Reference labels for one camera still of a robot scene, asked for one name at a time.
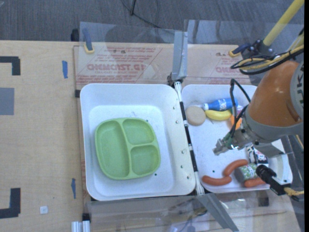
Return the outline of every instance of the orange toy food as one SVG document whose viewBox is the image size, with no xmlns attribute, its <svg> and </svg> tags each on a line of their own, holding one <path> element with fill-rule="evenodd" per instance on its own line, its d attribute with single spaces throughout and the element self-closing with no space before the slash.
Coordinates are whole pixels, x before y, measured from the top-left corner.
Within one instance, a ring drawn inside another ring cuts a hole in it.
<svg viewBox="0 0 309 232">
<path fill-rule="evenodd" d="M 224 176 L 230 176 L 231 173 L 241 167 L 241 166 L 245 166 L 248 164 L 248 161 L 246 159 L 240 159 L 240 160 L 236 160 L 236 161 L 233 161 L 231 162 L 229 165 L 227 165 L 227 167 L 224 169 L 223 171 L 223 175 Z"/>
<path fill-rule="evenodd" d="M 246 180 L 244 182 L 244 186 L 247 188 L 256 187 L 258 185 L 264 185 L 266 184 L 260 177 L 257 177 L 255 179 Z"/>
<path fill-rule="evenodd" d="M 223 178 L 212 178 L 208 175 L 204 175 L 202 177 L 202 181 L 212 186 L 223 186 L 230 183 L 232 178 L 230 176 L 225 176 Z"/>
<path fill-rule="evenodd" d="M 231 117 L 230 117 L 230 121 L 231 121 L 231 125 L 233 126 L 234 121 L 235 121 L 234 116 L 231 116 Z M 240 127 L 241 121 L 242 121 L 242 119 L 240 118 L 240 119 L 238 120 L 237 124 L 236 124 L 236 128 L 235 128 L 236 130 Z"/>
</svg>

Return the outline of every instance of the red sausage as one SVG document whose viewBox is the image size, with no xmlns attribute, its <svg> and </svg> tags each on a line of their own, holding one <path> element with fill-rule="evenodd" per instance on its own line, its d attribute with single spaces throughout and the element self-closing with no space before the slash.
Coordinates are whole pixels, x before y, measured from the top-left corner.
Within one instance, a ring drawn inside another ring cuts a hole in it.
<svg viewBox="0 0 309 232">
<path fill-rule="evenodd" d="M 244 182 L 244 186 L 247 188 L 256 187 L 258 185 L 264 185 L 266 184 L 260 177 L 257 177 L 255 179 L 246 180 Z"/>
<path fill-rule="evenodd" d="M 223 178 L 212 178 L 208 175 L 204 175 L 202 177 L 202 181 L 212 186 L 223 186 L 230 183 L 232 178 L 230 176 L 225 176 Z"/>
<path fill-rule="evenodd" d="M 245 166 L 248 164 L 248 161 L 246 159 L 240 159 L 240 160 L 236 160 L 234 162 L 231 162 L 223 171 L 223 175 L 224 176 L 230 176 L 231 173 L 241 167 L 241 166 Z"/>
</svg>

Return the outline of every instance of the wooden table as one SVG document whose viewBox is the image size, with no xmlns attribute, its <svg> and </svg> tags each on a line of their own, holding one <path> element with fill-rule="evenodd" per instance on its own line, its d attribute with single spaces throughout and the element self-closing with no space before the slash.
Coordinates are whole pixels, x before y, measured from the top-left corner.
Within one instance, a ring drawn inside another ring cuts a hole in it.
<svg viewBox="0 0 309 232">
<path fill-rule="evenodd" d="M 21 203 L 15 217 L 0 219 L 0 231 L 70 231 L 71 222 L 82 220 L 75 46 L 78 43 L 0 41 L 0 56 L 20 59 L 20 75 L 12 75 L 11 63 L 0 63 L 0 88 L 14 90 L 13 114 L 0 116 L 0 210 L 10 208 L 11 189 L 20 189 Z M 289 198 L 280 200 L 284 212 L 236 217 L 236 225 L 241 231 L 300 231 Z"/>
</svg>

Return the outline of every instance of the blue bottle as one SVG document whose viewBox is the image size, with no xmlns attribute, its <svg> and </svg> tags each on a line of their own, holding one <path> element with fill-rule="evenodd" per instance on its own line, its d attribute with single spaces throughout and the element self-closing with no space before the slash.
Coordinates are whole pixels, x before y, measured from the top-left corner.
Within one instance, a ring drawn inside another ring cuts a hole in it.
<svg viewBox="0 0 309 232">
<path fill-rule="evenodd" d="M 231 98 L 218 99 L 212 103 L 204 103 L 202 108 L 204 110 L 216 110 L 216 111 L 225 111 L 233 107 Z"/>
</svg>

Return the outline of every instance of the banana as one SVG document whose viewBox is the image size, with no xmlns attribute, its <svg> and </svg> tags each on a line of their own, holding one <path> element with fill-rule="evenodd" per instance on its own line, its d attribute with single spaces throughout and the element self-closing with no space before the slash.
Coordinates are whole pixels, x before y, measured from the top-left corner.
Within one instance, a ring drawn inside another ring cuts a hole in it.
<svg viewBox="0 0 309 232">
<path fill-rule="evenodd" d="M 206 110 L 205 114 L 208 118 L 213 120 L 227 120 L 232 116 L 230 110 L 225 111 Z"/>
</svg>

